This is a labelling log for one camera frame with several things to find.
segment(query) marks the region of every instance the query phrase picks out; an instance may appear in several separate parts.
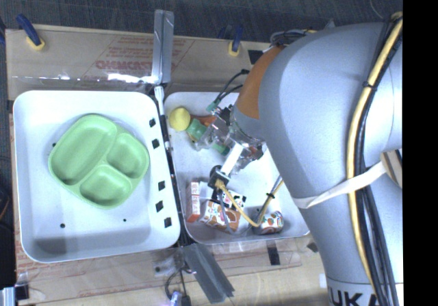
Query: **white plastic tray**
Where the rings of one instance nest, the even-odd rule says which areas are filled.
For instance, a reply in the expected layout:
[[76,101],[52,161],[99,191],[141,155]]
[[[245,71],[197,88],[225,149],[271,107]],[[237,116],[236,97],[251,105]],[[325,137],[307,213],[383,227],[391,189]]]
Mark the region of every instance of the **white plastic tray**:
[[[173,93],[164,102],[166,115],[169,115],[172,110],[180,106],[185,107],[193,115],[207,115],[205,108],[216,96],[217,93],[213,92]],[[237,96],[237,93],[230,94],[222,101],[220,107],[234,104]],[[213,149],[197,151],[185,131],[175,131],[169,125],[168,130],[185,218],[185,188],[193,179],[208,182],[210,170],[215,165],[223,165],[224,157]],[[247,196],[245,211],[250,212],[263,205],[266,193],[271,191],[278,176],[279,172],[269,151],[267,151],[260,160],[252,162],[237,175],[232,176],[227,187],[230,190]],[[195,241],[204,244],[295,238],[308,234],[309,229],[284,185],[278,191],[276,199],[271,201],[268,212],[273,212],[276,209],[282,212],[285,225],[280,233],[272,235],[255,235],[252,233],[252,230],[242,235],[231,235],[208,227],[203,223],[189,223],[186,220],[185,227]],[[243,232],[246,227],[246,221],[241,218],[238,231]]]
[[[167,248],[177,241],[181,227],[151,98],[137,92],[34,90],[18,96],[13,113],[21,242],[32,259],[49,263],[121,255]],[[146,145],[151,157],[143,180],[114,209],[79,200],[48,169],[53,143],[89,113],[119,122]]]

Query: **white tape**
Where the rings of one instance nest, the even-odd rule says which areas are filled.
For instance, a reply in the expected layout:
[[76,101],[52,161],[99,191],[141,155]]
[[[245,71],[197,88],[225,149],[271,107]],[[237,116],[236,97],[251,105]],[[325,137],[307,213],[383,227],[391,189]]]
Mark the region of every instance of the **white tape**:
[[322,203],[325,200],[334,198],[341,194],[348,194],[358,189],[366,187],[378,179],[381,175],[386,173],[386,168],[382,161],[373,165],[367,172],[362,175],[347,179],[346,181],[338,184],[337,186],[321,193],[317,196],[310,196],[309,198],[297,199],[293,198],[295,205],[300,209],[309,209],[310,207]]

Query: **white strap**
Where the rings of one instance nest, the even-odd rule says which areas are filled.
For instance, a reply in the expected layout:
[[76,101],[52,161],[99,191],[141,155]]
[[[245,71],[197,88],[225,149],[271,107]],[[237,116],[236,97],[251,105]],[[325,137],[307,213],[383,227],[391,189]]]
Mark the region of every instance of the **white strap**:
[[309,209],[310,207],[322,203],[325,200],[334,198],[341,194],[348,194],[358,189],[366,187],[378,179],[381,175],[386,173],[386,168],[382,161],[373,165],[367,172],[362,175],[347,179],[346,181],[338,184],[337,186],[321,193],[317,196],[310,196],[309,198],[297,199],[293,198],[295,205],[300,209]]

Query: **yellow cable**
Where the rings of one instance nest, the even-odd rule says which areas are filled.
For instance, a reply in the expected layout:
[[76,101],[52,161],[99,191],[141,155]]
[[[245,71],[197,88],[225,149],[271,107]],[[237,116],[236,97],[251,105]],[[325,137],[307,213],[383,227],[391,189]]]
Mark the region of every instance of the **yellow cable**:
[[[378,74],[380,70],[382,69],[383,64],[385,63],[385,60],[387,59],[389,52],[391,51],[394,43],[397,40],[397,37],[402,29],[403,25],[403,19],[400,19],[396,26],[391,31],[391,34],[389,35],[385,45],[383,46],[382,51],[380,52],[377,61],[374,65],[374,68],[371,70],[370,76],[368,77],[368,86],[364,87],[362,89],[361,96],[359,97],[359,101],[356,106],[356,110],[353,114],[352,121],[350,124],[350,131],[348,133],[348,145],[347,145],[347,164],[346,164],[346,170],[347,170],[347,179],[353,178],[355,176],[355,143],[356,143],[356,134],[359,129],[359,122],[362,115],[362,112],[365,108],[365,105],[367,103],[368,98],[370,97],[372,88],[378,78]],[[359,251],[359,255],[361,257],[361,261],[363,264],[363,267],[365,268],[365,273],[368,276],[368,279],[370,280],[370,283],[374,289],[376,290],[376,286],[372,282],[371,273],[370,273],[370,267],[368,265],[368,260],[366,258],[365,254],[365,247],[363,244],[363,240],[361,237],[360,227],[359,227],[359,219],[358,219],[358,213],[357,213],[357,204],[356,204],[356,197],[355,193],[348,194],[348,203],[350,206],[350,214],[351,214],[351,222],[352,222],[352,228],[355,233],[355,240],[357,244],[357,248]]]
[[[281,185],[283,184],[283,180],[281,180],[281,182],[278,184],[277,187],[275,187],[275,189],[272,191],[272,195],[275,195]],[[261,209],[261,213],[260,213],[260,218],[257,221],[257,223],[255,223],[253,220],[251,220],[247,214],[245,214],[244,210],[239,206],[239,204],[237,204],[233,198],[233,196],[231,195],[231,193],[227,190],[227,188],[225,187],[225,184],[222,180],[217,179],[215,184],[214,184],[218,189],[221,189],[225,195],[228,197],[228,199],[230,199],[230,201],[233,203],[234,207],[238,210],[238,212],[242,215],[242,217],[247,220],[249,222],[249,224],[253,227],[259,227],[261,225],[261,221],[263,220],[263,215],[266,212],[266,209],[268,208],[269,202],[272,200],[272,197],[269,196],[268,199],[265,201],[265,204],[263,205],[262,209]]]

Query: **green plate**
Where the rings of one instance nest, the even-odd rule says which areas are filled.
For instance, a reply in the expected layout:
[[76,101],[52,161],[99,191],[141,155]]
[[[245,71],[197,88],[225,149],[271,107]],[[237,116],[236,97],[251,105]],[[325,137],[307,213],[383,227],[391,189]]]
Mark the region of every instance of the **green plate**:
[[129,131],[102,115],[89,114],[53,147],[49,170],[80,199],[110,209],[128,199],[149,162],[146,147]]

